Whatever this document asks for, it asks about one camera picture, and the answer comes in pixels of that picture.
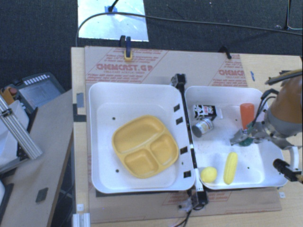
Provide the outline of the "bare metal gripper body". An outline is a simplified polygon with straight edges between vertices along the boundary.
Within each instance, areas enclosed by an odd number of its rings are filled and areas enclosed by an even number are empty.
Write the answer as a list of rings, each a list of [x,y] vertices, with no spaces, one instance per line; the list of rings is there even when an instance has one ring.
[[[247,134],[255,143],[260,143],[262,140],[271,141],[274,137],[274,127],[265,121],[249,123],[247,125]]]

